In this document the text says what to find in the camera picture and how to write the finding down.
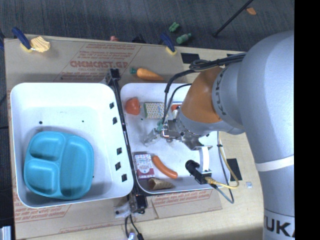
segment black cable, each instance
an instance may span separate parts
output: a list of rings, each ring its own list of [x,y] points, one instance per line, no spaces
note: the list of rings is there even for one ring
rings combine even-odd
[[[131,214],[129,215],[129,217],[130,217],[130,221],[131,221],[132,226],[134,227],[135,231],[136,231],[138,234],[140,234],[139,230],[136,228],[136,226],[135,226],[135,224],[134,224],[134,221],[132,220]]]
[[[132,224],[132,226],[134,227],[134,229],[135,229],[135,231],[136,231],[136,233],[137,233],[137,238],[138,238],[138,240],[144,240],[144,237],[142,236],[142,234],[139,232],[139,230],[138,230],[137,227],[135,226],[131,214],[130,214],[129,216],[127,216],[127,217],[125,218],[125,220],[124,220],[124,228],[125,228],[125,235],[126,235],[126,237],[129,238],[129,232],[128,232],[128,229],[127,229],[128,218],[130,218],[131,224]]]
[[[214,184],[210,184],[211,187],[213,187],[214,189],[216,189],[225,199],[227,199],[231,204],[233,204],[235,202],[234,200],[234,196],[231,194],[231,199],[229,197],[227,197],[227,195],[220,189],[218,188],[217,185]]]
[[[191,74],[191,73],[195,73],[195,71],[192,70],[192,69],[188,69],[188,70],[186,70],[186,71],[183,71],[183,72],[180,72],[180,73],[175,74],[173,77],[171,77],[171,78],[169,79],[169,81],[168,81],[168,83],[166,84],[166,87],[165,87],[165,89],[164,89],[164,93],[165,93],[165,95],[164,95],[164,109],[163,109],[164,111],[167,110],[167,98],[168,98],[168,92],[169,92],[169,89],[170,89],[171,84],[172,84],[176,79],[181,78],[181,77],[184,77],[184,76],[189,75],[189,74]]]
[[[251,4],[253,0],[247,1],[230,19],[227,20],[226,23],[224,23],[216,32],[214,32],[212,35],[216,37],[235,17],[237,17],[241,12],[243,12],[244,9],[248,7],[249,4]]]
[[[129,216],[125,217],[125,220],[124,220],[125,235],[127,238],[129,238],[129,233],[128,233],[128,229],[127,229],[128,218],[129,218]]]
[[[180,86],[178,86],[177,88],[175,88],[175,90],[173,91],[173,93],[172,93],[172,95],[171,95],[171,97],[170,97],[170,99],[169,99],[168,105],[166,105],[166,104],[167,104],[167,96],[164,97],[164,110],[163,110],[162,124],[165,123],[166,116],[167,116],[167,114],[168,114],[168,112],[169,112],[170,105],[171,105],[171,103],[172,103],[172,101],[173,101],[173,99],[174,99],[174,95],[175,95],[175,93],[177,92],[177,90],[179,90],[179,89],[182,88],[182,87],[186,87],[186,86],[190,86],[190,85],[191,85],[191,83],[186,83],[186,84],[180,85]]]
[[[227,66],[231,63],[241,62],[246,56],[246,54],[247,54],[246,52],[237,53],[237,54],[230,55],[226,58],[216,59],[213,61],[196,59],[193,62],[191,62],[189,69],[196,72],[201,72],[216,66]]]
[[[0,221],[6,221],[6,220],[11,220],[13,219],[14,217],[8,217],[8,218],[0,218]]]
[[[217,132],[216,133],[217,134],[217,140],[218,140],[218,145],[220,144],[219,143],[219,132]],[[224,179],[225,179],[225,182],[226,182],[226,184],[227,185],[229,185],[229,182],[228,182],[228,178],[227,178],[227,174],[226,174],[226,170],[225,170],[225,167],[224,167],[224,164],[223,164],[223,161],[222,161],[222,154],[221,154],[221,152],[220,152],[220,148],[219,148],[219,146],[218,146],[218,154],[219,154],[219,159],[220,159],[220,164],[221,164],[221,167],[222,167],[222,170],[223,170],[223,175],[224,175]],[[219,189],[216,185],[211,185],[212,187],[214,187],[216,190],[218,190],[218,192],[221,194],[221,195],[223,195],[224,197],[225,197],[225,199],[227,199],[231,204],[234,204],[234,202],[235,202],[235,199],[234,199],[234,195],[232,194],[232,191],[231,191],[231,189],[229,188],[229,193],[230,193],[230,196],[231,196],[231,199],[230,198],[228,198],[227,196],[226,196],[226,194],[221,190],[221,189]]]

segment yellow wire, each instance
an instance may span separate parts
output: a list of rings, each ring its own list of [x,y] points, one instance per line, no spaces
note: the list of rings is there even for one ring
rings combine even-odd
[[[231,175],[233,176],[233,178],[234,178],[234,180],[236,182],[236,185],[235,186],[230,186],[230,185],[227,185],[227,184],[223,184],[223,183],[221,183],[219,181],[216,181],[215,179],[213,179],[211,177],[205,177],[204,179],[208,182],[208,184],[220,185],[220,186],[226,187],[228,189],[236,189],[239,186],[239,180],[238,180],[237,176],[235,175],[235,173],[230,168],[230,166],[228,164],[228,161],[226,159],[224,149],[222,148],[220,132],[218,132],[217,134],[218,134],[218,148],[219,148],[219,150],[221,152],[221,155],[222,155],[222,158],[224,160],[224,163],[225,163],[226,167],[228,168],[228,170],[230,171]]]

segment toy carrot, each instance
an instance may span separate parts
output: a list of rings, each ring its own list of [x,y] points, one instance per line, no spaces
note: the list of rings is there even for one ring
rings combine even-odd
[[[138,69],[132,68],[130,71],[131,74],[136,74],[138,78],[144,79],[144,80],[154,80],[154,81],[163,81],[164,78],[161,75],[158,75],[157,73],[154,73],[148,69],[139,67]]]

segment blue plate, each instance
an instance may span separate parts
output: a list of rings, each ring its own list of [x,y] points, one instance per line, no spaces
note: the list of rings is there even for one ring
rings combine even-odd
[[[29,142],[23,177],[41,196],[75,200],[91,188],[94,150],[84,138],[59,131],[41,131]]]

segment wooden table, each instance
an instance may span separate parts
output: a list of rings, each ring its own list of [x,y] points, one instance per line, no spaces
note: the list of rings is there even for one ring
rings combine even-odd
[[[122,43],[99,40],[84,40],[75,38],[60,38],[44,36],[50,41],[51,48],[45,53],[33,51],[27,53],[20,48],[17,39],[5,40],[5,70],[6,85],[8,91],[8,102],[11,89],[23,82],[99,82],[103,79],[106,70],[111,67],[119,68],[121,74],[120,84],[129,82],[140,83],[140,79],[134,78],[130,68],[145,67],[160,73],[165,81],[183,70],[189,68],[189,64],[183,63],[181,54],[198,54],[201,59],[215,60],[225,58],[227,54],[235,54],[236,51],[176,47],[177,54],[172,56],[166,52],[162,45]],[[113,47],[116,53],[106,51],[105,47]],[[89,64],[83,66],[80,62],[108,61],[105,67],[91,68]],[[184,82],[192,83],[196,74],[191,74],[182,79]],[[9,134],[10,146],[13,146],[13,133],[9,109]],[[168,217],[161,219],[150,219],[143,221],[137,218],[136,227],[146,240],[167,239],[208,239],[208,240],[259,240],[262,239],[263,231],[263,196],[258,173],[255,168],[253,155],[251,153],[246,134],[230,135],[221,133],[221,139],[227,159],[236,159],[242,176],[239,187],[233,189],[234,204],[229,203],[220,195],[222,209]],[[13,186],[16,186],[16,168],[14,151],[11,148],[12,178]],[[222,188],[227,196],[229,191]],[[32,222],[24,221],[23,213],[30,215],[30,210],[25,209],[19,202],[16,187],[13,188],[15,232],[17,239],[126,239],[124,220],[116,225],[114,223],[103,223],[92,227],[75,227],[74,230],[60,230],[53,233],[50,230],[50,219],[39,219]],[[119,204],[119,200],[112,199],[103,203],[103,207]],[[90,224],[91,216],[99,217],[100,214],[89,216],[86,206],[78,205],[74,213],[77,214],[84,225]]]

